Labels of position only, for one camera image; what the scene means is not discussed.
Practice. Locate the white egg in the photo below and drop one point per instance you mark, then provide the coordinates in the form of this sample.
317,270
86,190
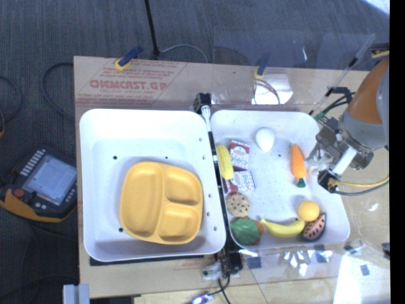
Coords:
265,139

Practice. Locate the brown chocolate chip biscuit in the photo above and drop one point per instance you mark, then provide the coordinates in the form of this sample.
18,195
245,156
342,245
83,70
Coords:
237,204

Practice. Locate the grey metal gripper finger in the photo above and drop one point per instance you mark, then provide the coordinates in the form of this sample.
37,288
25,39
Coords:
323,165
314,153

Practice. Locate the red and white carton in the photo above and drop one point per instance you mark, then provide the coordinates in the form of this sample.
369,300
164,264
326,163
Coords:
242,181
239,155

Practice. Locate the brown cardboard board red print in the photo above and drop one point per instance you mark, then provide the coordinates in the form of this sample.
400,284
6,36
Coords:
126,84

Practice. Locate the orange carrot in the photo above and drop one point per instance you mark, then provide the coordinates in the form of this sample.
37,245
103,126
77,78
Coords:
298,165

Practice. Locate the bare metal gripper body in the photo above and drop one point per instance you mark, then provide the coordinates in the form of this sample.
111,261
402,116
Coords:
329,138

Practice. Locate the green lettuce leaf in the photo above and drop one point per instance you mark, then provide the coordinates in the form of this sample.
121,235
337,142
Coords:
245,231

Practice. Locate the yellow corn cob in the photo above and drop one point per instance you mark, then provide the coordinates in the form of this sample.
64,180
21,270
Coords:
224,161

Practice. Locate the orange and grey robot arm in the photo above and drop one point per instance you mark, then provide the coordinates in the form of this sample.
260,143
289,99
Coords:
367,100

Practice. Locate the white plastic tray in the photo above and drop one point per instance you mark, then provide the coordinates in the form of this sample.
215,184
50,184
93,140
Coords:
272,182
104,138

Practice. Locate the orange brown toy food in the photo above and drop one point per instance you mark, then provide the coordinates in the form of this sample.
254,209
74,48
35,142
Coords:
260,230

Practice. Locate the yellow lemon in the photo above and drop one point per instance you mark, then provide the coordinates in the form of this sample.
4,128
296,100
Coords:
309,211

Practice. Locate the yellow divided plate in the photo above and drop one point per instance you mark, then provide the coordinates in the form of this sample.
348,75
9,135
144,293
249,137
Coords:
145,198

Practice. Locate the yellow banana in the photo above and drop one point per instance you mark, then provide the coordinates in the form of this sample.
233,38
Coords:
284,229

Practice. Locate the red watermelon slice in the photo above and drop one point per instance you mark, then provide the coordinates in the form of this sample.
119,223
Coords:
314,229

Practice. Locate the black stand pole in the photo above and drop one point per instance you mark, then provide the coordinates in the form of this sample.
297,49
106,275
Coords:
148,17

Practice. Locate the thin black and white rod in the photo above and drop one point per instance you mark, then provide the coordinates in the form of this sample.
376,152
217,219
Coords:
207,122

